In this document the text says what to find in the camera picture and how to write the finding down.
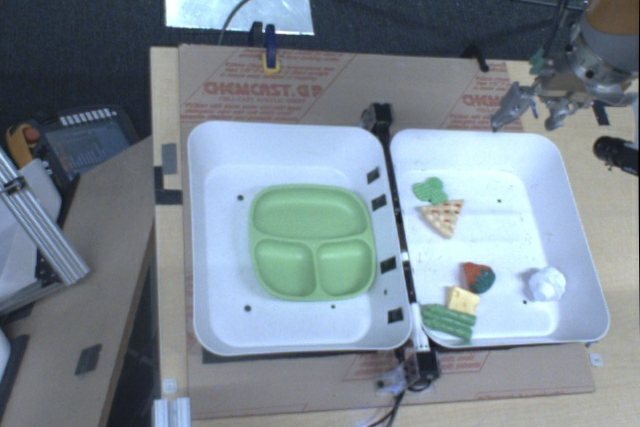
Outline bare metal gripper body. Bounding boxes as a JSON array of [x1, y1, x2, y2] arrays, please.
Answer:
[[530, 57, 634, 110]]

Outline green broccoli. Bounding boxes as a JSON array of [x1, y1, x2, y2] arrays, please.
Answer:
[[411, 176, 449, 206]]

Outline white plastic tray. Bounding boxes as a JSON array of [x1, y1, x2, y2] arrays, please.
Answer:
[[389, 128, 612, 349], [186, 120, 414, 358]]

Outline yellow pizza slice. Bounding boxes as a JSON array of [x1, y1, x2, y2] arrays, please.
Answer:
[[418, 198, 466, 240]]

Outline thin black and white rod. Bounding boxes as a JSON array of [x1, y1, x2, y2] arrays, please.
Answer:
[[375, 117, 427, 352]]

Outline white crumpled ball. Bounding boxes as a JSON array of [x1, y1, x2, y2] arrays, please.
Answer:
[[526, 265, 568, 303]]

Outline red and green strawberry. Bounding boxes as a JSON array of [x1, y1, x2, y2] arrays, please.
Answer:
[[460, 261, 497, 295]]

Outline brown cardboard board, red print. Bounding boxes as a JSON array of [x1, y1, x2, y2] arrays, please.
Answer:
[[177, 43, 597, 420]]

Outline yellow cheese wedge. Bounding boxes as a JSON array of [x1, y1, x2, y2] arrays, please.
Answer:
[[445, 285, 482, 317]]

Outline green beans bundle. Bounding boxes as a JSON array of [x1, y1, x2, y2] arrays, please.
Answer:
[[420, 303, 477, 343]]

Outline green divided plate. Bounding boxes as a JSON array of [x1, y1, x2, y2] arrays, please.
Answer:
[[247, 183, 378, 303]]

